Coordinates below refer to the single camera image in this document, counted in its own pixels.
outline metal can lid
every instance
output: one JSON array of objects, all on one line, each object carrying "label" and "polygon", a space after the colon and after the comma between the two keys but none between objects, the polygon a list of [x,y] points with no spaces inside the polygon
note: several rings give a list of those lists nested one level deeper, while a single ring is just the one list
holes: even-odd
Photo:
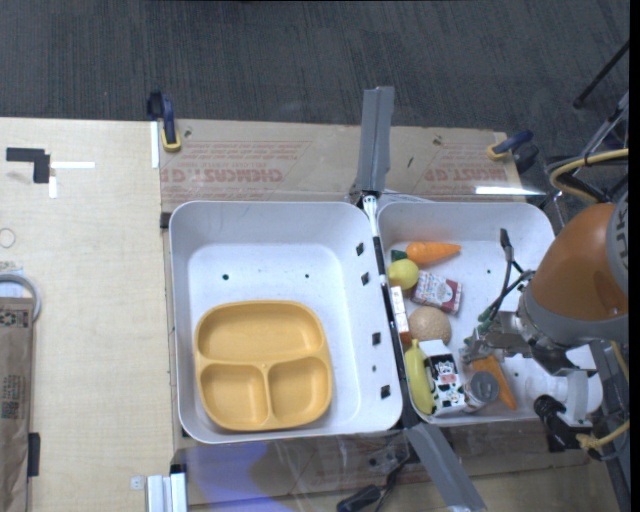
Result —
[{"label": "metal can lid", "polygon": [[476,400],[485,403],[493,402],[498,398],[498,392],[500,391],[497,379],[489,372],[483,371],[476,372],[471,377],[469,388]]}]

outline toy carrot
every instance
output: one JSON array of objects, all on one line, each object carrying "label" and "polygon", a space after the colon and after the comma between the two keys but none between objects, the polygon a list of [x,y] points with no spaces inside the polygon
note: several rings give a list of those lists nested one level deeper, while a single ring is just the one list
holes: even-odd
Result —
[{"label": "toy carrot", "polygon": [[405,252],[407,258],[416,265],[427,265],[435,263],[449,256],[460,252],[458,244],[447,244],[443,242],[411,242]]},{"label": "toy carrot", "polygon": [[489,372],[493,375],[498,381],[498,385],[500,386],[500,391],[498,392],[498,398],[512,411],[515,411],[517,408],[516,400],[513,398],[511,394],[511,389],[509,389],[509,384],[507,384],[507,379],[504,378],[504,374],[500,369],[500,363],[495,358],[495,356],[490,355],[483,359],[474,359],[471,362],[473,369],[477,372],[485,371]]}]

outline yellow plate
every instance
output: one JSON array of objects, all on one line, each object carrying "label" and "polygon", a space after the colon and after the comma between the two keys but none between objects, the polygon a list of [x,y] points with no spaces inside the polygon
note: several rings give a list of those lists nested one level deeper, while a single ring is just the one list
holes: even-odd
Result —
[{"label": "yellow plate", "polygon": [[297,427],[319,418],[331,402],[324,330],[298,302],[216,306],[198,321],[194,354],[202,405],[221,427]]}]

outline brown ball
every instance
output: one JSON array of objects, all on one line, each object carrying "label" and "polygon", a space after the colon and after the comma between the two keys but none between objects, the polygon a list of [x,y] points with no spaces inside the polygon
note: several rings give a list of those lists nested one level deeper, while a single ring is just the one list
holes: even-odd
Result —
[{"label": "brown ball", "polygon": [[409,330],[418,341],[438,339],[445,345],[451,341],[449,317],[432,306],[421,306],[409,315]]}]

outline toy banana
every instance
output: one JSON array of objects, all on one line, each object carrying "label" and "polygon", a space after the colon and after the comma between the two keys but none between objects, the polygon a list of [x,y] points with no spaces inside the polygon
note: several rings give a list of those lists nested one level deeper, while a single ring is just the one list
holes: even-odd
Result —
[{"label": "toy banana", "polygon": [[424,369],[424,357],[415,338],[411,340],[411,347],[404,353],[404,363],[413,403],[420,412],[431,414],[435,405],[433,393]]}]

